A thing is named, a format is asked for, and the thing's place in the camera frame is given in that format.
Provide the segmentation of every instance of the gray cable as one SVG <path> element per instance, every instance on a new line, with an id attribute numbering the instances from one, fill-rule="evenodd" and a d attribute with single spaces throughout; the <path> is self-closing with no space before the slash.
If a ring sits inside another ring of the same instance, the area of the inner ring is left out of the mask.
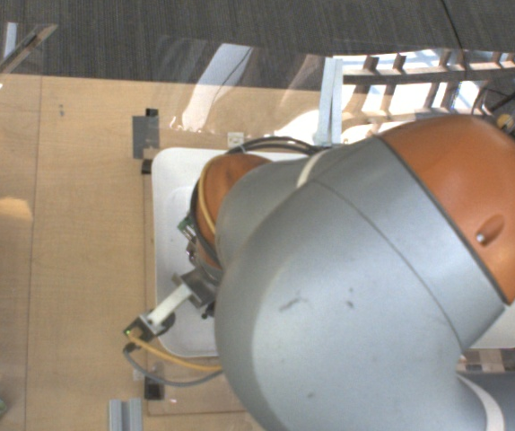
<path id="1" fill-rule="evenodd" d="M 205 377 L 199 378 L 197 380 L 193 380 L 192 382 L 173 382 L 171 380 L 166 380 L 165 378 L 161 378 L 157 375 L 150 374 L 146 369 L 144 369 L 141 365 L 139 365 L 134 358 L 130 356 L 130 353 L 128 351 L 128 346 L 124 347 L 124 350 L 122 351 L 124 354 L 124 357 L 126 360 L 134 367 L 135 370 L 140 372 L 144 375 L 144 377 L 148 377 L 150 380 L 156 383 L 164 384 L 166 386 L 174 386 L 176 388 L 187 388 L 188 386 L 197 386 L 199 384 L 209 382 L 210 380 L 214 379 L 218 375 L 223 374 L 223 370 L 219 370 L 217 372 L 213 372 Z"/>

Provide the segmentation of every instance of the gray carpet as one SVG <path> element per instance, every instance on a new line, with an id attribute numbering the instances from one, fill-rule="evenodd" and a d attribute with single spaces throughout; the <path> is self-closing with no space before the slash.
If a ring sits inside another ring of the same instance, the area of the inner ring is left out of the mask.
<path id="1" fill-rule="evenodd" d="M 0 0 L 0 47 L 9 21 L 59 24 L 46 46 L 48 75 L 155 79 L 168 36 L 286 55 L 515 51 L 515 0 Z"/>

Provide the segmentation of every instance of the yellow cable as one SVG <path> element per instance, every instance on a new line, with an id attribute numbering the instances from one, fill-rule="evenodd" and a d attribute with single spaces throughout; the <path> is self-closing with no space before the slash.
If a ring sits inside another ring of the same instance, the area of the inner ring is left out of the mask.
<path id="1" fill-rule="evenodd" d="M 205 192 L 204 192 L 204 183 L 205 183 L 205 176 L 207 174 L 207 170 L 212 164 L 213 160 L 210 160 L 207 162 L 204 166 L 204 169 L 202 170 L 202 174 L 200 175 L 200 181 L 199 186 L 197 188 L 197 200 L 200 204 L 200 209 L 202 209 L 202 215 L 204 216 L 205 222 L 207 223 L 207 226 L 209 227 L 210 231 L 215 234 L 215 224 L 214 220 L 212 220 L 212 217 L 210 216 L 210 211 L 207 208 L 207 204 L 205 203 Z"/>
<path id="2" fill-rule="evenodd" d="M 153 354 L 156 357 L 159 357 L 160 359 L 163 359 L 164 361 L 169 361 L 171 363 L 181 365 L 183 367 L 187 367 L 190 369 L 198 370 L 200 372 L 217 372 L 219 370 L 222 370 L 222 367 L 220 365 L 201 365 L 201 364 L 195 364 L 190 363 L 189 361 L 186 361 L 182 359 L 181 357 L 177 357 L 174 355 L 171 355 L 170 353 L 165 353 L 164 351 L 160 351 L 159 349 L 154 348 L 149 343 L 146 343 L 145 341 L 139 339 L 138 337 L 133 336 L 131 333 L 127 334 L 128 339 L 139 346 L 140 348 L 145 349 L 149 353 Z"/>

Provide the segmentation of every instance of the white tray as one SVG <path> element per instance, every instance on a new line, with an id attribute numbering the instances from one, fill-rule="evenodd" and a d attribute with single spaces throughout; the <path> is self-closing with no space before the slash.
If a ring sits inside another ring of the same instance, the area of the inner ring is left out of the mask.
<path id="1" fill-rule="evenodd" d="M 153 214 L 156 250 L 156 303 L 176 286 L 171 277 L 192 269 L 186 255 L 188 241 L 178 230 L 178 223 L 189 209 L 192 189 L 205 163 L 223 151 L 170 148 L 153 160 Z M 262 154 L 272 160 L 300 158 L 299 154 Z M 176 311 L 176 324 L 161 343 L 171 353 L 183 357 L 217 356 L 214 319 L 203 320 L 203 309 L 190 302 Z M 476 348 L 515 347 L 515 302 L 474 345 Z"/>

